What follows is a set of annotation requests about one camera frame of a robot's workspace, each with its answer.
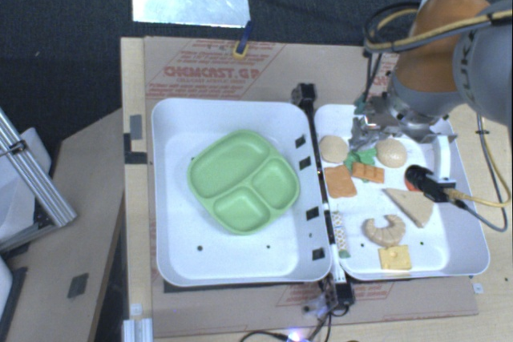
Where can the orange toast slice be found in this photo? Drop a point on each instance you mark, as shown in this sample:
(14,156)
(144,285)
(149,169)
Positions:
(340,182)

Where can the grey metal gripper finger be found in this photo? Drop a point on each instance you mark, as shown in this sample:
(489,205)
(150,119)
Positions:
(372,140)
(358,132)

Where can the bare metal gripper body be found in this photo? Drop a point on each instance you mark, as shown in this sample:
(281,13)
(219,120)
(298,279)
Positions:
(394,120)

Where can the brown cardboard board red print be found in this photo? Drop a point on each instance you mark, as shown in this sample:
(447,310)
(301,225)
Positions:
(224,72)

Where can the green divided plate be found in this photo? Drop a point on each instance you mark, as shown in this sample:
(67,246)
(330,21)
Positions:
(236,176)

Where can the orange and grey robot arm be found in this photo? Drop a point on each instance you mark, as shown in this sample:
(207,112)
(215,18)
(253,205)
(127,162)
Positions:
(437,52)

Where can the yellow cheese slice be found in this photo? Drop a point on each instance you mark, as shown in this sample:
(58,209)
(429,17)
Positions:
(394,257)

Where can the beige round bun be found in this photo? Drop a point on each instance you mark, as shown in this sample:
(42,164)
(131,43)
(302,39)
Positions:
(333,149)
(392,153)

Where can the orange waffle biscuit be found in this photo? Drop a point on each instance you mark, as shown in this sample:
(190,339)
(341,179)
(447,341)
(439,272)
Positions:
(368,172)

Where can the green lettuce leaf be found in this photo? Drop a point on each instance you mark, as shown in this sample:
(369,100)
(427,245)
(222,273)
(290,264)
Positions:
(354,157)

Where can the beige bread wedge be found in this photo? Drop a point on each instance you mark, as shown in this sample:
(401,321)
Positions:
(414,206)

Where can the thin black and white rod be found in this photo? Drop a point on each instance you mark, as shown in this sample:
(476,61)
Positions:
(313,136)

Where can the white plastic tray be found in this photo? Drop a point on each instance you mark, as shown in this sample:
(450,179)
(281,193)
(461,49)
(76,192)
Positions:
(180,252)
(449,244)

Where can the red round toy food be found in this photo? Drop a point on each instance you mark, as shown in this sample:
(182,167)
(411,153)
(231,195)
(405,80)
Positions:
(409,185)

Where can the beige croissant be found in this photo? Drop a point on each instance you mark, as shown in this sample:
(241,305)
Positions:
(384,234)

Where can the white packet with yellow print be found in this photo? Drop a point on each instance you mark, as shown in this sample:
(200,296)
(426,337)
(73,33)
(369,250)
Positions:
(340,232)

